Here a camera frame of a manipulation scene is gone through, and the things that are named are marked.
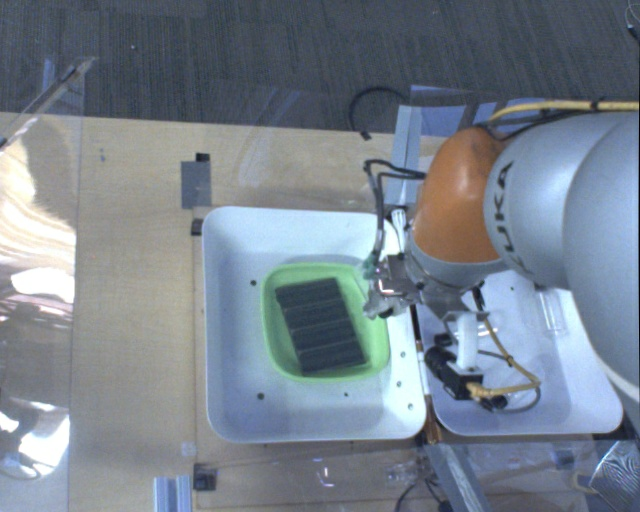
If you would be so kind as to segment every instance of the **wooden surface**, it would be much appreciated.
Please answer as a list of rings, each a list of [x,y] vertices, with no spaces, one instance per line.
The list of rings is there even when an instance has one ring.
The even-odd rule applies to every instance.
[[[423,154],[432,154],[438,142],[425,140]],[[192,161],[196,152],[211,154],[217,205],[371,211],[362,161],[388,158],[391,146],[391,136],[376,135],[365,143],[357,134],[341,132],[85,119],[71,511],[152,510],[154,477],[190,474],[194,462],[209,460],[227,468],[220,481],[225,494],[218,503],[200,495],[198,510],[240,501],[255,505],[246,508],[251,512],[300,510],[282,503],[286,485],[268,494],[260,467],[273,461],[271,448],[221,442],[203,415],[204,337],[194,308],[201,300],[200,291],[194,295],[201,283],[199,240],[190,235],[193,212],[180,206],[180,162]],[[297,453],[292,446],[279,450],[287,457]],[[261,464],[245,465],[249,461]],[[352,468],[354,475],[359,471]],[[563,503],[558,510],[583,510],[582,502],[574,505],[575,493],[561,489],[566,486],[548,488],[544,510],[555,510],[551,503]],[[347,492],[348,510],[391,510],[402,490],[387,488],[380,501]],[[514,503],[509,486],[500,492],[495,499]],[[426,497],[424,489],[419,497]],[[331,501],[340,499],[335,493]],[[427,502],[428,510],[436,510],[433,500]],[[258,507],[268,503],[275,508]],[[336,507],[309,505],[305,510]]]

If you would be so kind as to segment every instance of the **yellow cable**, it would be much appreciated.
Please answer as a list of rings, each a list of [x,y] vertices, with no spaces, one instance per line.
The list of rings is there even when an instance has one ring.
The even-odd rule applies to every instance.
[[[471,393],[471,398],[491,398],[494,396],[505,395],[507,393],[516,393],[517,391],[527,391],[529,389],[540,387],[540,379],[529,370],[526,370],[525,368],[520,366],[513,358],[513,356],[509,354],[509,352],[507,352],[507,349],[504,348],[504,345],[498,339],[498,335],[495,333],[495,330],[493,329],[493,326],[491,325],[491,322],[488,318],[485,318],[484,325],[487,328],[487,331],[489,331],[489,336],[491,336],[491,339],[495,343],[496,347],[498,347],[498,350],[507,361],[507,364],[524,375],[529,380],[529,383],[519,384],[516,386],[507,386],[504,388],[485,388],[482,384],[479,384],[477,382],[470,382],[469,384],[467,384],[467,389]]]
[[[558,101],[539,101],[536,103],[523,103],[522,105],[514,105],[506,107],[493,114],[489,121],[495,121],[508,114],[515,112],[529,112],[531,110],[593,110],[597,111],[627,111],[638,110],[640,104],[637,101],[583,101],[583,100],[558,100]]]

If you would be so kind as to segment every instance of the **green tray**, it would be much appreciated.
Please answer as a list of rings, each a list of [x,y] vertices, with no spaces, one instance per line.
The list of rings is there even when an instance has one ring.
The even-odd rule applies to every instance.
[[[275,290],[331,277],[338,281],[366,363],[303,375]],[[370,377],[382,370],[389,361],[387,324],[380,318],[370,320],[362,313],[366,286],[356,267],[337,263],[293,263],[278,266],[267,274],[262,282],[260,309],[267,353],[276,370],[299,382],[344,382]]]

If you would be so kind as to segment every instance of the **gray floor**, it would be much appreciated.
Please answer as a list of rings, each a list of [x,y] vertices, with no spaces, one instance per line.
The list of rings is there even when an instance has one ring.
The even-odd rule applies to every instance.
[[[0,110],[45,62],[98,57],[92,116],[348,129],[358,91],[411,84],[504,97],[638,98],[625,0],[23,0],[0,4]],[[391,130],[396,98],[358,123]]]

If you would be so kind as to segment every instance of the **reflective surface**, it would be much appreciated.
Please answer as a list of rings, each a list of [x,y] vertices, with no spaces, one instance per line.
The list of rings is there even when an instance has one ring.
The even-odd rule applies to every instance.
[[[73,83],[65,82],[64,72],[45,81],[45,91],[25,113],[0,117],[3,512],[68,507],[79,116],[86,70],[78,71]]]

